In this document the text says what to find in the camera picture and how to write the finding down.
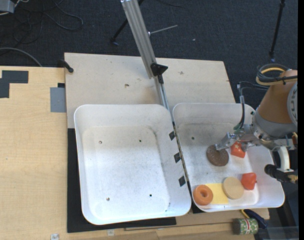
beige round toy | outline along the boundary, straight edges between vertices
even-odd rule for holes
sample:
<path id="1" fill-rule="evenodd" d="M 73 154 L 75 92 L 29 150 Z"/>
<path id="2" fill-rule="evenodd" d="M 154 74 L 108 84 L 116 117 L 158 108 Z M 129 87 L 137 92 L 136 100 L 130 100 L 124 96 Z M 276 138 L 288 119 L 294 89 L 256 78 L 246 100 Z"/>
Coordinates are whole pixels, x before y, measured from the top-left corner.
<path id="1" fill-rule="evenodd" d="M 244 194 L 244 187 L 239 179 L 227 177 L 223 181 L 223 191 L 228 198 L 239 199 Z"/>

toy donut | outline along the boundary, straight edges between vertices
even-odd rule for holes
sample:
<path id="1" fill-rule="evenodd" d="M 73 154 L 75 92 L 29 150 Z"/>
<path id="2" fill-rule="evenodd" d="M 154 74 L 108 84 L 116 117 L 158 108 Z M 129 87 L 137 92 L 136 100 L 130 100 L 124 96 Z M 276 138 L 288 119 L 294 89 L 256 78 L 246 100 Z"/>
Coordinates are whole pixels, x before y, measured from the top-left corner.
<path id="1" fill-rule="evenodd" d="M 193 191 L 193 197 L 196 204 L 206 206 L 213 200 L 213 192 L 206 185 L 198 185 Z"/>

wooden table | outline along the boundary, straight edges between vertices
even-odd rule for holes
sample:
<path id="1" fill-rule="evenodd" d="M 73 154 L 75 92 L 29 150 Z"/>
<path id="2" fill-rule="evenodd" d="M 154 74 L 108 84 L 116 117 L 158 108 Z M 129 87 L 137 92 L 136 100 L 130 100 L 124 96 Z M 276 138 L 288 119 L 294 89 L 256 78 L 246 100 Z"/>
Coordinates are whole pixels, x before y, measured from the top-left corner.
<path id="1" fill-rule="evenodd" d="M 232 235 L 232 219 L 242 218 L 238 210 L 196 214 L 190 212 L 177 217 L 175 226 L 163 228 L 120 228 L 67 233 L 67 128 L 69 121 L 70 126 L 73 126 L 72 110 L 78 105 L 78 99 L 69 96 L 69 93 L 72 88 L 84 89 L 76 76 L 81 79 L 82 74 L 106 68 L 106 76 L 101 76 L 100 85 L 96 85 L 95 81 L 89 83 L 89 90 L 95 88 L 94 85 L 103 90 L 108 86 L 108 75 L 113 78 L 116 74 L 114 80 L 120 86 L 114 86 L 113 90 L 123 93 L 121 98 L 125 98 L 124 103 L 142 102 L 142 99 L 136 99 L 142 92 L 136 92 L 135 86 L 146 91 L 152 90 L 149 91 L 151 98 L 146 103 L 154 103 L 157 96 L 153 95 L 153 81 L 144 73 L 139 57 L 67 53 L 65 60 L 75 70 L 73 78 L 64 68 L 0 66 L 0 78 L 3 70 L 28 71 L 28 83 L 11 82 L 9 98 L 0 98 L 0 239 L 254 239 L 253 235 Z M 169 66 L 164 73 L 164 82 L 170 108 L 176 103 L 187 101 L 235 102 L 221 61 L 159 58 L 158 63 Z M 135 65 L 139 69 L 139 76 L 117 77 L 122 72 L 122 64 L 127 65 L 127 68 Z M 124 72 L 129 76 L 135 75 L 133 71 Z M 58 83 L 66 83 L 67 112 L 51 109 L 50 89 L 57 88 Z M 108 94 L 102 96 L 99 90 L 96 93 L 100 94 L 100 98 L 94 99 L 95 102 L 115 102 Z M 268 209 L 255 211 L 262 217 L 269 218 Z"/>

brown cookie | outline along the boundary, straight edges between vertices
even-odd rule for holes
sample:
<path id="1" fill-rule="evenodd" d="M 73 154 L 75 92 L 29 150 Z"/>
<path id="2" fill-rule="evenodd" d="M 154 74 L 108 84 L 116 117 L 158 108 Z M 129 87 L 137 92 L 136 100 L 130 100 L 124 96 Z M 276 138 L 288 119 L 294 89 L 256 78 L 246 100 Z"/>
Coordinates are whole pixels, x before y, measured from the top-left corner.
<path id="1" fill-rule="evenodd" d="M 210 145 L 207 148 L 206 156 L 215 166 L 225 166 L 229 160 L 228 152 L 225 149 L 216 150 L 215 145 Z"/>

